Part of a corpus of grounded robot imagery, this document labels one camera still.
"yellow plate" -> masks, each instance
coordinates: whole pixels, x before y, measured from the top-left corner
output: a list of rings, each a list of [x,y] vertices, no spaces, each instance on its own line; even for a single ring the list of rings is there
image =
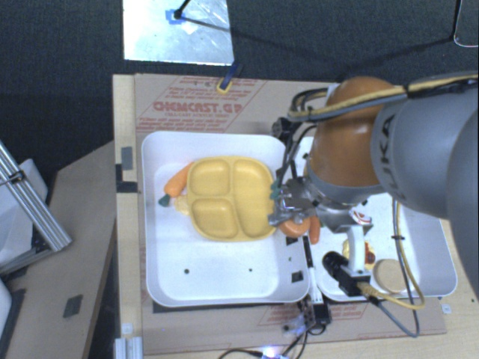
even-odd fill
[[[188,173],[188,205],[195,229],[216,241],[266,238],[275,228],[272,177],[256,159],[222,156],[200,159]]]

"toy carrot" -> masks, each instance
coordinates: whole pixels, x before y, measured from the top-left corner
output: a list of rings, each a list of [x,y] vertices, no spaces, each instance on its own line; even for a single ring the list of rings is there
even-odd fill
[[[158,201],[161,206],[167,206],[170,203],[170,198],[178,197],[181,194],[188,181],[188,172],[192,165],[193,162],[190,162],[166,183],[163,188],[165,195]]]

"metal sheet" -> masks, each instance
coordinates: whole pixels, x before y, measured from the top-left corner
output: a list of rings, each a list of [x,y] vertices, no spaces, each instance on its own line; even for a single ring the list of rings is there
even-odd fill
[[[124,57],[136,61],[231,65],[234,61],[226,0],[123,0]]]

